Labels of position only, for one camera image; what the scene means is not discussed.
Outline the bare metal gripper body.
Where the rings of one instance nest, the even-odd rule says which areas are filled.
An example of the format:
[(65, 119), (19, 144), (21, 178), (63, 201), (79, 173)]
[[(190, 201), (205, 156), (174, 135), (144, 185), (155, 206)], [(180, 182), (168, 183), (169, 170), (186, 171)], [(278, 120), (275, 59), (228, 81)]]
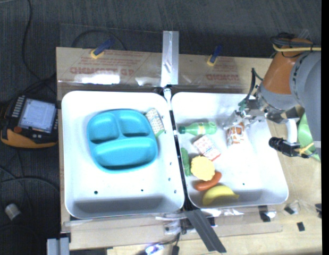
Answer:
[(284, 123), (282, 114), (283, 110), (277, 109), (268, 104), (267, 101), (260, 96), (253, 98), (245, 97), (238, 103), (239, 115), (250, 121), (269, 120), (274, 123)]

